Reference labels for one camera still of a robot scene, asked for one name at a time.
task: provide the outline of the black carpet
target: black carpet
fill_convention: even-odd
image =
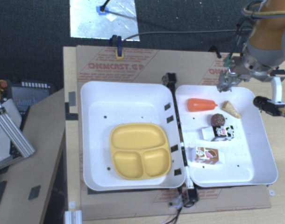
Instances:
[[[235,29],[253,0],[135,0],[139,32]],[[108,45],[70,38],[69,0],[0,0],[0,79],[36,79],[63,87],[63,46]],[[146,35],[125,47],[231,50],[234,33]]]

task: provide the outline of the toy pizza slice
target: toy pizza slice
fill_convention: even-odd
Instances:
[[[223,103],[221,109],[223,111],[229,113],[230,115],[234,116],[235,118],[241,119],[240,113],[233,107],[231,102],[226,101],[225,103]]]

